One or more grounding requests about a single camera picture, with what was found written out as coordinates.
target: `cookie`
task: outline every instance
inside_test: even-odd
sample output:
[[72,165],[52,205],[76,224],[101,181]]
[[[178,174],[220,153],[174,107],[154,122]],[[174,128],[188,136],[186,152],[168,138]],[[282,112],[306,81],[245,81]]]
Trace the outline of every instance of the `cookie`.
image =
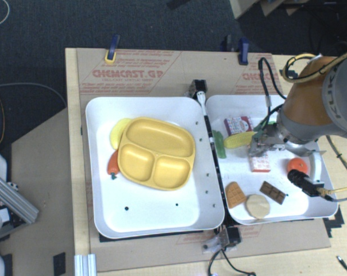
[[241,188],[236,182],[231,182],[227,185],[226,198],[230,209],[246,201],[244,192],[242,192]]
[[271,210],[271,205],[263,195],[253,194],[246,200],[246,209],[257,219],[263,219]]

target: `wire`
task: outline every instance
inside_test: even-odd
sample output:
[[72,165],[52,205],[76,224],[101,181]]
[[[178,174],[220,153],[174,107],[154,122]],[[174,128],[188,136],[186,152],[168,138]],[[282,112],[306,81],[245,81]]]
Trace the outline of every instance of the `wire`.
[[225,250],[221,250],[225,259],[227,260],[228,264],[231,266],[232,269],[234,269],[235,271],[239,272],[239,273],[243,273],[246,274],[247,276],[256,276],[255,272],[245,272],[245,271],[241,271],[239,269],[236,269],[230,262],[229,258],[226,256],[225,254]]
[[347,191],[347,187],[338,188],[338,189],[331,189],[331,190],[319,187],[319,188],[317,188],[317,191],[321,194],[321,196],[326,196],[328,194]]
[[209,260],[209,264],[208,264],[208,271],[207,271],[207,274],[208,276],[212,276],[212,272],[210,271],[210,268],[214,262],[214,260],[216,259],[216,257],[218,256],[218,254],[221,252],[221,250],[219,251],[216,251],[213,256],[211,257],[211,259]]
[[213,276],[210,269],[211,269],[211,267],[212,267],[212,264],[213,264],[214,260],[216,259],[216,257],[218,256],[218,254],[219,254],[220,252],[223,253],[223,255],[224,255],[226,261],[228,262],[228,264],[229,264],[229,265],[231,266],[231,268],[234,269],[236,272],[245,274],[245,275],[247,275],[247,276],[256,276],[255,272],[245,272],[245,271],[241,271],[241,270],[235,268],[235,266],[232,265],[232,263],[230,262],[229,258],[228,258],[227,255],[225,254],[225,250],[224,250],[224,249],[221,249],[221,250],[215,252],[215,253],[213,254],[213,256],[211,257],[211,259],[210,259],[210,261],[209,261],[209,264],[208,264],[208,271],[207,271],[208,276]]
[[327,55],[330,54],[330,53],[332,52],[333,49],[335,49],[338,53],[344,53],[344,52],[346,52],[346,51],[340,52],[340,51],[337,49],[337,47],[339,47],[339,46],[345,47],[344,49],[347,50],[347,41],[338,41],[338,42],[334,43],[334,44],[330,47],[330,49],[326,52],[326,54],[327,54]]
[[265,84],[265,80],[264,80],[263,62],[265,62],[265,64],[266,64],[267,67],[268,67],[269,74],[271,75],[272,83],[273,83],[273,86],[274,86],[276,92],[277,92],[278,95],[280,95],[283,99],[286,99],[286,97],[280,92],[280,90],[279,90],[278,87],[277,87],[275,78],[274,78],[274,76],[273,76],[273,72],[272,72],[271,65],[269,64],[268,60],[267,60],[265,57],[262,57],[262,58],[258,61],[258,68],[259,68],[259,73],[260,73],[260,82],[261,82],[261,84],[262,84],[262,86],[263,86],[265,98],[266,98],[266,101],[267,101],[268,113],[267,113],[267,116],[265,117],[265,119],[263,119],[262,122],[260,123],[260,124],[263,124],[263,125],[261,126],[261,130],[264,130],[265,127],[268,125],[268,123],[269,123],[269,118],[271,117],[271,114],[272,114],[272,112],[271,112],[271,105],[272,105],[272,104],[271,104],[271,99],[270,99],[270,96],[269,96],[267,84]]
[[5,17],[0,21],[0,24],[2,24],[4,21],[6,21],[7,18],[9,17],[9,14],[10,14],[10,5],[9,5],[9,3],[6,0],[2,0],[2,1],[6,4],[7,13],[6,13]]
[[64,99],[64,97],[59,93],[57,92],[55,89],[51,88],[51,87],[48,87],[46,85],[43,85],[43,84],[38,84],[38,83],[8,83],[8,84],[0,84],[0,88],[1,87],[9,87],[9,86],[37,86],[37,87],[41,87],[41,88],[45,88],[45,89],[48,89],[52,92],[54,92],[63,102],[64,106],[67,107],[67,102],[66,100]]
[[272,83],[273,83],[273,87],[275,88],[276,92],[278,93],[278,95],[280,95],[283,99],[286,99],[286,97],[281,93],[281,91],[278,89],[277,87],[277,84],[276,84],[276,81],[275,81],[275,77],[273,76],[273,72],[272,72],[272,68],[271,68],[271,65],[269,64],[268,60],[265,58],[265,57],[262,57],[260,60],[259,60],[259,70],[263,70],[263,64],[262,62],[265,62],[265,64],[267,65],[268,67],[268,71],[269,71],[269,74],[271,75],[271,80],[272,80]]
[[325,200],[332,201],[332,202],[344,202],[344,201],[347,201],[347,197],[346,198],[340,198],[340,199],[333,198],[332,196],[329,196],[329,195],[325,195],[325,196],[321,196],[321,197],[324,198]]
[[[271,115],[273,115],[275,112],[278,112],[278,111],[281,109],[282,105],[283,105],[283,104],[280,104],[279,106],[273,108],[273,109],[271,110],[271,113],[269,114],[269,117],[270,117]],[[262,120],[260,121],[260,123],[259,123],[258,126],[260,126],[261,124],[263,124],[263,123],[267,120],[267,118],[268,118],[268,116],[266,116],[264,119],[262,119]]]
[[296,79],[290,78],[288,76],[288,69],[290,68],[291,65],[293,65],[297,60],[300,59],[312,59],[314,58],[315,55],[306,53],[306,54],[300,54],[296,55],[292,58],[290,58],[286,65],[283,67],[282,70],[282,77],[289,83],[305,83],[311,80],[314,80],[315,78],[319,77],[320,75],[325,74],[327,71],[329,71],[332,67],[340,64],[343,60],[347,58],[347,52],[344,53],[343,55],[333,59],[330,63],[326,64],[325,66],[321,67],[318,71],[311,73],[310,75],[298,77]]
[[334,153],[337,155],[336,158],[338,158],[338,159],[341,161],[341,163],[344,165],[344,167],[345,167],[346,170],[347,170],[347,162],[346,162],[346,160],[342,157],[342,154],[338,151],[337,147],[334,145],[334,143],[333,143],[331,137],[330,137],[329,135],[326,135],[326,138],[327,138],[327,140],[328,140],[329,145],[332,147]]

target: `white tray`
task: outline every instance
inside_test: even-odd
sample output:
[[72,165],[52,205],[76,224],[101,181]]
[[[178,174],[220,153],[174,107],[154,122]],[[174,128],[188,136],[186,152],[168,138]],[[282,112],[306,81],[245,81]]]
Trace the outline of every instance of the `white tray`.
[[[284,102],[278,95],[272,96],[271,99],[272,108]],[[253,125],[256,126],[267,115],[263,95],[215,95],[208,99],[206,107],[212,130],[220,131],[223,138],[228,137],[223,122],[226,118],[250,116]],[[270,120],[276,120],[276,113]],[[319,150],[318,144],[315,142],[306,146],[311,150]],[[271,164],[270,172],[251,172],[246,146],[226,149],[227,158],[218,159],[224,188],[230,182],[236,181],[246,196],[251,194],[264,195],[260,192],[260,188],[263,182],[267,181],[287,195],[281,205],[266,197],[271,205],[271,210],[269,215],[261,220],[250,216],[244,203],[235,206],[229,209],[234,220],[240,224],[249,225],[329,217],[335,214],[338,208],[336,202],[329,202],[320,197],[309,197],[288,180],[286,166],[288,161],[296,155],[289,151],[268,151],[268,155]],[[323,160],[320,180],[325,183],[325,188],[333,188]]]
[[[179,190],[157,190],[106,167],[114,152],[109,134],[122,118],[150,117],[188,130],[196,144],[194,167]],[[216,229],[225,211],[199,104],[187,97],[98,97],[86,107],[94,222],[112,239]]]

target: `round cookie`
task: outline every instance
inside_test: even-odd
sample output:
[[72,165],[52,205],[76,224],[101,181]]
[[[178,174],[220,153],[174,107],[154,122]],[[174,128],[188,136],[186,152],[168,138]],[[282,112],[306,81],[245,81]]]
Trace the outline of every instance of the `round cookie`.
[[245,203],[249,214],[257,219],[263,219],[271,209],[271,205],[263,195],[250,195]]

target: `metal bracket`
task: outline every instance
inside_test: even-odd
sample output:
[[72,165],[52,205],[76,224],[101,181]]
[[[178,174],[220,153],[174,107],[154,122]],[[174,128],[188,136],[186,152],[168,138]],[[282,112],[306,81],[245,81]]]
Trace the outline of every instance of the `metal bracket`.
[[97,276],[95,254],[74,256],[75,276]]
[[203,253],[215,253],[228,247],[234,247],[240,243],[241,235],[237,227],[225,227],[219,234],[202,244]]
[[[20,193],[8,185],[0,177],[0,201],[7,206],[7,208],[16,214],[25,224],[33,224],[38,215],[38,209],[26,200]],[[0,238],[12,233],[14,227],[11,225],[4,225],[0,229]]]
[[196,94],[199,92],[207,91],[207,82],[206,80],[192,80],[189,91],[186,93],[186,96],[196,100]]

